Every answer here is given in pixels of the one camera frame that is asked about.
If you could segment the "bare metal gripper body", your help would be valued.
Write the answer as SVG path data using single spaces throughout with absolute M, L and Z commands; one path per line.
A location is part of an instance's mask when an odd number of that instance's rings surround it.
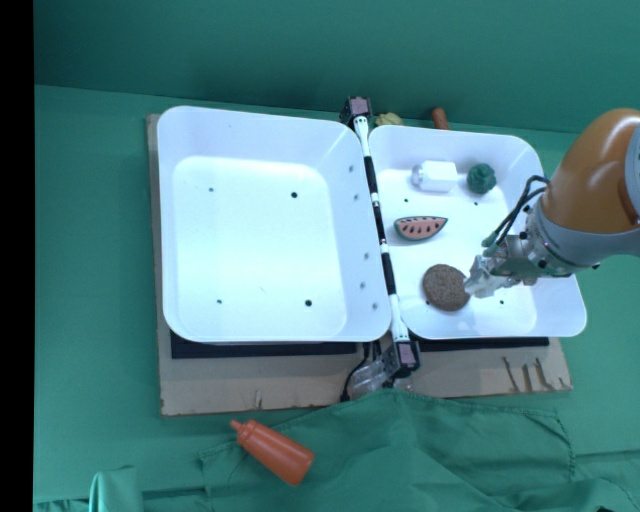
M 492 247 L 491 275 L 509 284 L 535 284 L 541 278 L 564 278 L 573 266 L 557 257 L 533 228 L 508 234 Z

